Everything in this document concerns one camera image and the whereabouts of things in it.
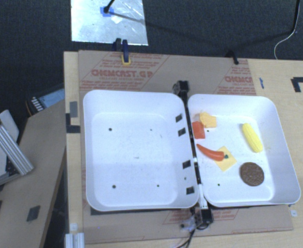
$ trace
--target metal sheet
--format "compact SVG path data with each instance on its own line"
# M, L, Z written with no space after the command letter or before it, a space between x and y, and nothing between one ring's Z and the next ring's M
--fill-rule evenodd
M72 41L148 45L142 0L115 0L110 14L103 7L110 0L71 0Z

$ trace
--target round brown disc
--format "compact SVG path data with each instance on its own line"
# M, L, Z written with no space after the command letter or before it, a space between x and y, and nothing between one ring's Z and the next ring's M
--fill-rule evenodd
M240 167L240 176L242 180L252 186L260 185L264 181L264 171L255 163L244 163Z

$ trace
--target cardboard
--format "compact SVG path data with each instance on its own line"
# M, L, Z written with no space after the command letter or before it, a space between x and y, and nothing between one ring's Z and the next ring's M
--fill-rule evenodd
M131 53L132 64L123 66L118 52L80 51L78 69L71 67L70 78L76 72L79 97L68 102L80 105L83 232L86 244L182 238L188 236L182 228L191 217L189 209L98 212L92 210L85 196L85 153L82 99L92 89L171 92L178 80L188 80L189 96L193 94L256 95L248 61L239 59L236 66L229 58L204 58ZM214 223L196 236L259 233L292 230L289 209L285 205L251 208L216 209Z

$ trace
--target blue clamp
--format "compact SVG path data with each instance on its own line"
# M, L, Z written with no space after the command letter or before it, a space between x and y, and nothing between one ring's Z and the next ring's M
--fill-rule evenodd
M129 56L129 44L126 39L122 40L117 38L116 41L112 44L112 51L120 52L122 51L121 61L123 65L130 65L131 58Z

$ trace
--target white cable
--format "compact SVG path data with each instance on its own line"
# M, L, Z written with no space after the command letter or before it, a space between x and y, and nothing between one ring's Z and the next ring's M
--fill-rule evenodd
M286 37L285 39L279 41L279 42L275 45L275 47L274 47L274 56L275 56L275 59L276 59L276 60L278 60L278 58L277 58L277 56L276 56L276 47L277 47L279 44L281 44L282 42L284 42L284 41L290 39L291 36L294 35L295 32L296 32L296 27L297 27L297 23L298 23L299 12L300 12L300 6L298 6L297 20L296 20L295 27L294 27L294 30L292 31L292 33L291 33L288 37Z

